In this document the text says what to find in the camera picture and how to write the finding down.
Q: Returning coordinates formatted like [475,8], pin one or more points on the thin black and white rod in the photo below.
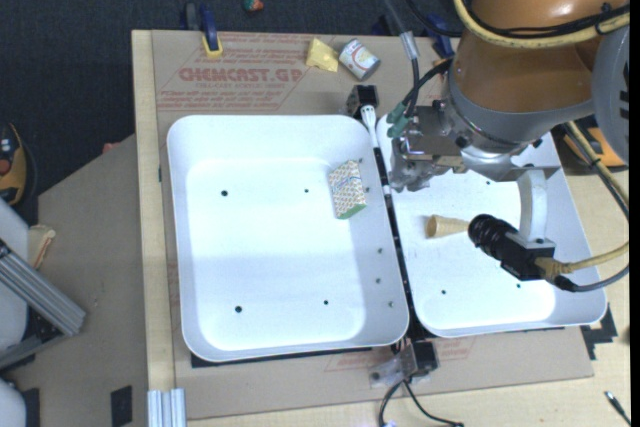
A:
[396,235]

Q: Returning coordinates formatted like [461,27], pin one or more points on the orange and green toy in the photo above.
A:
[253,2]

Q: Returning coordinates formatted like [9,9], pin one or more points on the yellow cheese wedge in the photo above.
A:
[321,56]

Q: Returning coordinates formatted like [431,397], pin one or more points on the white plastic tray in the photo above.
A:
[460,285]
[280,255]

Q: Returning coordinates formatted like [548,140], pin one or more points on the patterned small carton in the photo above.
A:
[347,190]

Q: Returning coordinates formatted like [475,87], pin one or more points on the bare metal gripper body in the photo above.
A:
[435,135]

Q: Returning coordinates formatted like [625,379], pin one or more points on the brown cardboard board red print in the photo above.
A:
[250,85]

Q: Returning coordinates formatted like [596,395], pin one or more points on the tan ice cream cone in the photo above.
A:
[445,226]

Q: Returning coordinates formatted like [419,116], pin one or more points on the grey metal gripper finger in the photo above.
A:
[421,176]
[398,172]

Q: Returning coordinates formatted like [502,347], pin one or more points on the black cylinder on white bracket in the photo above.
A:
[505,245]

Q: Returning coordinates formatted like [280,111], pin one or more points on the small white can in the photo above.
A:
[358,60]

